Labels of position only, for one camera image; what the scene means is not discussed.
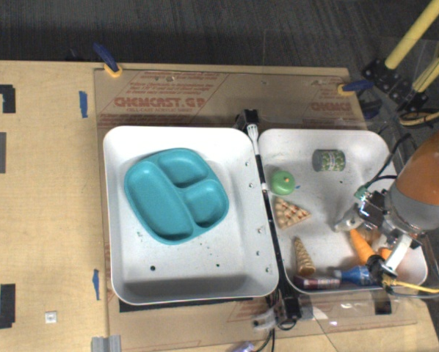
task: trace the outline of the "teal plate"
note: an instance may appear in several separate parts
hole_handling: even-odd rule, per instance
[[[217,226],[229,208],[218,177],[188,149],[165,150],[133,165],[125,176],[125,193],[143,227],[170,245]]]

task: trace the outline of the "can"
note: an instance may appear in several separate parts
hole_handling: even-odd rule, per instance
[[[345,154],[340,150],[316,150],[313,154],[313,168],[317,172],[343,171]]]

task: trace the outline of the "yellow pole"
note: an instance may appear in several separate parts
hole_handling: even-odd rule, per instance
[[[385,61],[388,69],[396,69],[433,21],[439,16],[439,0],[431,0]]]
[[[439,76],[439,57],[422,72],[414,81],[412,88],[416,92],[424,92],[428,86]]]

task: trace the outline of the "dark floor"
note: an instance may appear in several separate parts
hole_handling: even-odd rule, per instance
[[[0,0],[0,59],[348,67],[385,57],[430,0]],[[401,65],[416,77],[439,18]],[[426,107],[439,108],[439,78]],[[432,129],[413,132],[422,142]],[[439,231],[431,235],[439,262]],[[439,335],[439,301],[429,308]]]

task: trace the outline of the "wooden table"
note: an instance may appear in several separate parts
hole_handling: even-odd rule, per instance
[[[212,69],[206,65],[123,67]],[[6,133],[7,140],[5,173],[0,174],[0,285],[15,284],[15,322],[11,328],[0,329],[0,351],[90,351],[92,337],[110,335],[93,82],[96,68],[101,64],[0,61],[0,84],[11,84],[16,90],[15,113],[3,113],[0,95],[0,132]],[[257,70],[236,67],[236,71]],[[281,71],[295,74],[300,69]],[[319,72],[326,74],[326,69]],[[88,118],[81,118],[79,91],[87,93]],[[94,270],[99,273],[99,300]],[[280,338],[275,350],[439,351],[427,307],[413,301],[413,309],[416,319],[410,325],[328,337]],[[57,322],[46,323],[46,312],[57,312]],[[165,331],[153,332],[162,339]],[[231,340],[225,335],[225,343]],[[196,351],[229,348],[217,345]]]

